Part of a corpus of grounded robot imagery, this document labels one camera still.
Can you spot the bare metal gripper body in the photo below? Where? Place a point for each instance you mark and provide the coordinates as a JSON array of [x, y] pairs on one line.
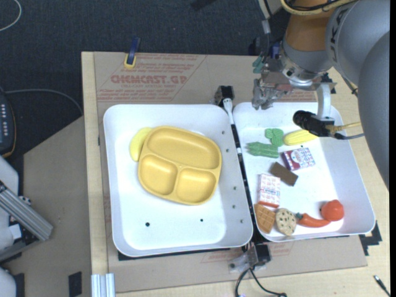
[[275, 76]]

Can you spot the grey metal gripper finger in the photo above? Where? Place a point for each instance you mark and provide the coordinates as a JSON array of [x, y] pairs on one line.
[[269, 99], [257, 96]]

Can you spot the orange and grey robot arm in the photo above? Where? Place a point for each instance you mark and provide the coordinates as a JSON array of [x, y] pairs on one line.
[[346, 32]]

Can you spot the yellow corn cob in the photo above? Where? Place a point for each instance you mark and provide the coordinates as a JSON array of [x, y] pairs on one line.
[[298, 137]]

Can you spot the green pea pod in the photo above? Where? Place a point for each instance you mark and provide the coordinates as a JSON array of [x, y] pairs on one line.
[[263, 149]]

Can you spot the thin black and white rod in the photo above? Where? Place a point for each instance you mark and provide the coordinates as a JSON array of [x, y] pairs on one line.
[[237, 144]]

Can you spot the red and white carton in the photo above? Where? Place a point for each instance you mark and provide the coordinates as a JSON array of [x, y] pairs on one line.
[[298, 159]]

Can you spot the brown chocolate bar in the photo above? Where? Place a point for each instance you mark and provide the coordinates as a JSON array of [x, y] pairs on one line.
[[284, 173]]

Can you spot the white and red packet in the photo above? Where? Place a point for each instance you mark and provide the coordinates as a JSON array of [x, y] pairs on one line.
[[269, 190]]

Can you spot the white plastic tray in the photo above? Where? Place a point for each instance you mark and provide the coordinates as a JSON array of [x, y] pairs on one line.
[[173, 227], [325, 184]]

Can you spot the yellow divided plate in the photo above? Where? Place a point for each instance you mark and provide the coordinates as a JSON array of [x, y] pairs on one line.
[[179, 162]]

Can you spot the brown cardboard board red print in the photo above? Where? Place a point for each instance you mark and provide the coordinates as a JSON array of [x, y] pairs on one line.
[[154, 79]]

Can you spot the brown waffle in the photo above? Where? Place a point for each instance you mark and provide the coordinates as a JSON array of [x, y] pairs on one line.
[[265, 218]]

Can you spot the beige chocolate chip biscuit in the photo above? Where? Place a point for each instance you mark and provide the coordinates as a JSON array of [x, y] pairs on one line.
[[285, 221]]

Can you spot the orange tangerine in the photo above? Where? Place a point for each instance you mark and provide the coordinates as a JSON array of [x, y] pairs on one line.
[[333, 210]]

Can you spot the orange carrot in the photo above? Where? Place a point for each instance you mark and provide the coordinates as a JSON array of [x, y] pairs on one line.
[[312, 221]]

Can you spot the yellow banana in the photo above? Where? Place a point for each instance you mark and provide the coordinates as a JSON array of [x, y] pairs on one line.
[[136, 145]]

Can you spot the black cylinder on white bracket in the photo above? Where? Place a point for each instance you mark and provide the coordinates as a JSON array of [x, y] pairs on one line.
[[312, 122]]

